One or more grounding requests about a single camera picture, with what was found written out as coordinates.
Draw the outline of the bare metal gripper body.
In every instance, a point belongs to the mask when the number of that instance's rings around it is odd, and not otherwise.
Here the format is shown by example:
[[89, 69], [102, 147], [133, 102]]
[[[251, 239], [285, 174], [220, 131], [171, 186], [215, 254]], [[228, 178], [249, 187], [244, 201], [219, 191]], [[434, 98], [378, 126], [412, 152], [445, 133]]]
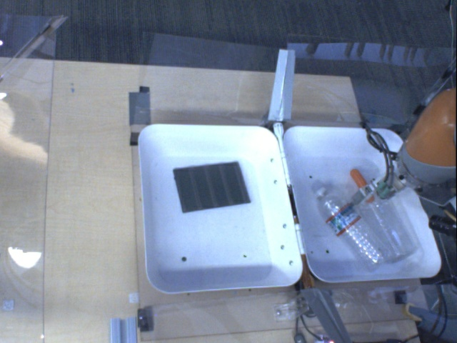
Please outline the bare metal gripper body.
[[407, 188], [413, 187], [413, 182], [405, 174], [393, 173], [387, 180], [379, 177], [372, 181], [374, 193], [379, 199], [387, 200], [396, 196]]

